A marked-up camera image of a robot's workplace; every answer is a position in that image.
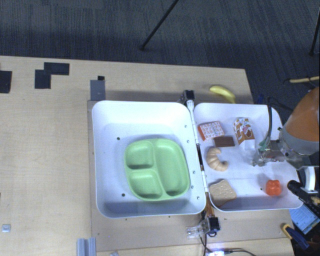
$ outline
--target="wooden table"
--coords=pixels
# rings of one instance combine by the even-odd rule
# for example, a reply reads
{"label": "wooden table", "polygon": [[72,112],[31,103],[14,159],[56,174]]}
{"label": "wooden table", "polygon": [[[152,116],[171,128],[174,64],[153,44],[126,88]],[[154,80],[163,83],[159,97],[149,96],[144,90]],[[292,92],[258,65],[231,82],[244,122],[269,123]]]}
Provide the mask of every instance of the wooden table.
{"label": "wooden table", "polygon": [[[35,70],[43,70],[44,62],[69,63],[70,73],[52,75],[51,89],[35,89]],[[211,85],[223,85],[238,103],[252,103],[243,69],[0,56],[0,70],[12,71],[10,93],[0,94],[0,226],[11,224],[10,232],[0,233],[0,255],[6,256],[72,256],[78,238],[97,235],[91,225],[90,80],[104,76],[110,100],[170,102],[183,90],[194,90],[196,102],[225,102],[209,92]],[[215,213],[221,231],[208,240],[209,248],[294,255],[280,229],[282,223],[292,225],[288,210]],[[114,250],[120,256],[203,253],[199,240],[186,239],[186,217],[127,220],[124,230],[120,222],[108,219],[115,235],[106,238],[107,251],[99,250],[98,256]],[[139,222],[148,228],[139,229]],[[142,239],[155,223],[157,232]],[[138,233],[126,240],[132,228]],[[97,248],[104,248],[103,242],[97,239]]]}

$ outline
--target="white tray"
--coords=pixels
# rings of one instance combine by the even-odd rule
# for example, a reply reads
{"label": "white tray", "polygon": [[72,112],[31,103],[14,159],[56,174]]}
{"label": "white tray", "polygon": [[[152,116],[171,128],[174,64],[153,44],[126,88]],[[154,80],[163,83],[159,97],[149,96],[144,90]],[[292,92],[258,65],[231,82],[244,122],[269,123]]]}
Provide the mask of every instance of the white tray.
{"label": "white tray", "polygon": [[[220,148],[221,154],[218,157],[222,161],[228,161],[229,167],[224,172],[216,171],[206,163],[207,151],[214,146],[214,142],[212,140],[204,142],[198,134],[208,186],[221,180],[227,180],[237,194],[235,200],[227,202],[219,209],[228,212],[300,207],[302,202],[287,188],[289,181],[299,181],[295,168],[286,161],[268,162],[266,166],[253,167],[250,163],[252,158],[245,155],[240,148],[233,130],[233,122],[239,117],[249,118],[255,136],[255,147],[257,148],[259,142],[265,138],[269,127],[266,105],[200,103],[194,109],[194,119],[197,125],[220,121],[225,135],[233,136],[236,145]],[[279,127],[282,127],[279,114],[272,109],[272,140],[279,138]],[[269,196],[265,193],[268,180],[280,181],[282,193],[279,196]]]}
{"label": "white tray", "polygon": [[[173,102],[99,101],[92,109],[96,204],[102,215],[127,218],[198,214],[206,205],[197,147],[188,109]],[[182,147],[190,189],[165,201],[138,199],[130,191],[124,155],[130,143],[163,138]]]}
{"label": "white tray", "polygon": [[[234,135],[233,121],[248,117],[252,123],[256,144],[268,130],[269,116],[265,105],[201,103],[194,109],[197,124],[220,121],[226,135]],[[281,121],[272,110],[271,139],[278,138]],[[96,204],[100,213],[109,218],[200,213],[206,205],[205,190],[190,113],[173,102],[99,101],[92,109],[93,141],[96,175]],[[286,162],[253,167],[243,157],[238,145],[222,148],[221,160],[229,162],[225,172],[209,168],[206,153],[214,144],[202,142],[200,149],[208,185],[222,179],[229,181],[237,198],[220,207],[222,211],[292,209],[302,202],[287,189],[290,180],[298,181],[296,170]],[[135,197],[130,191],[124,165],[126,147],[143,139],[171,139],[181,146],[189,170],[190,188],[182,196],[165,201],[149,202]],[[267,180],[279,180],[280,196],[264,192]]]}

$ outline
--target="plastic toy food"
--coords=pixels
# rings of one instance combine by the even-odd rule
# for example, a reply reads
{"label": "plastic toy food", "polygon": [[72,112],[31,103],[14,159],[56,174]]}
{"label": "plastic toy food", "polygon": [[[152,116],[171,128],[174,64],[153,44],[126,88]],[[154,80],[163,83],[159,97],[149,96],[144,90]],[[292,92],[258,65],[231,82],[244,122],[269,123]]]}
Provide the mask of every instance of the plastic toy food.
{"label": "plastic toy food", "polygon": [[228,169],[229,164],[226,161],[221,162],[217,157],[217,154],[221,154],[220,148],[211,147],[206,154],[206,162],[210,168],[216,171],[224,172],[226,169]]}
{"label": "plastic toy food", "polygon": [[251,123],[248,118],[239,117],[233,123],[233,129],[239,145],[244,141],[254,140]]}
{"label": "plastic toy food", "polygon": [[216,138],[213,138],[213,141],[214,141],[214,145],[217,148],[235,146],[234,138],[232,136],[216,137]]}
{"label": "plastic toy food", "polygon": [[225,135],[219,121],[202,123],[198,126],[198,131],[203,141]]}
{"label": "plastic toy food", "polygon": [[225,99],[230,103],[236,103],[236,96],[231,91],[222,86],[214,85],[209,90],[215,94],[225,97]]}
{"label": "plastic toy food", "polygon": [[279,196],[282,192],[280,181],[269,179],[265,185],[265,192],[269,196]]}
{"label": "plastic toy food", "polygon": [[221,207],[226,202],[237,198],[237,194],[225,179],[209,186],[209,192],[215,206]]}

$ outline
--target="banana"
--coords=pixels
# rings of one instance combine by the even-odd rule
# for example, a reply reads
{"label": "banana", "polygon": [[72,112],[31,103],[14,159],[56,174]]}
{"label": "banana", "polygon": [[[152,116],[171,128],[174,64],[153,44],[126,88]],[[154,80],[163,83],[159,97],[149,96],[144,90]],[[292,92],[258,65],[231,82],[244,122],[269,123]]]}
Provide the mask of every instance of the banana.
{"label": "banana", "polygon": [[219,94],[226,98],[226,100],[230,103],[236,103],[236,96],[229,91],[228,89],[220,86],[220,85],[214,85],[210,88],[210,92],[213,92],[215,94]]}

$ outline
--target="cable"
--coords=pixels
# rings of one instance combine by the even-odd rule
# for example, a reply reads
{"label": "cable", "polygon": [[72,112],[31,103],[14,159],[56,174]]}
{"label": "cable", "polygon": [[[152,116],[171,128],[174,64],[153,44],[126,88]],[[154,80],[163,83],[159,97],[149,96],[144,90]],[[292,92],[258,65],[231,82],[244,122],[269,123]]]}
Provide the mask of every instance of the cable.
{"label": "cable", "polygon": [[207,235],[206,234],[204,235],[204,241],[203,241],[202,237],[200,236],[200,240],[201,240],[202,245],[204,246],[203,256],[206,256],[206,251],[208,251],[209,253],[212,253],[212,250],[210,250],[207,247]]}
{"label": "cable", "polygon": [[211,238],[214,238],[217,235],[217,232],[208,233],[207,235]]}
{"label": "cable", "polygon": [[247,250],[238,250],[238,249],[233,249],[233,250],[229,250],[230,251],[230,253],[247,253],[247,254],[249,254],[249,255],[251,255],[251,256],[256,256],[255,254],[253,254],[252,252],[250,252],[250,251],[247,251]]}
{"label": "cable", "polygon": [[279,100],[277,100],[276,98],[274,98],[274,97],[272,97],[272,96],[268,97],[267,100],[268,100],[268,104],[270,104],[271,106],[272,106],[272,105],[273,105],[273,106],[278,106],[278,107],[280,107],[280,108],[283,108],[284,110],[288,110],[288,111],[291,111],[291,112],[294,111],[292,108],[290,108],[290,107],[282,104]]}
{"label": "cable", "polygon": [[314,89],[317,87],[317,85],[315,85],[313,83],[313,81],[317,81],[319,80],[319,76],[313,76],[313,77],[309,77],[307,76],[306,78],[298,78],[298,79],[285,79],[282,84],[285,85],[286,82],[289,82],[291,84],[303,84],[305,86],[307,86],[310,90]]}
{"label": "cable", "polygon": [[268,115],[269,115],[269,127],[268,127],[268,132],[265,136],[265,138],[263,139],[263,141],[261,141],[259,143],[259,151],[265,151],[266,148],[269,146],[269,142],[271,139],[271,128],[272,128],[272,109],[271,109],[271,97],[267,98],[267,108],[268,108]]}

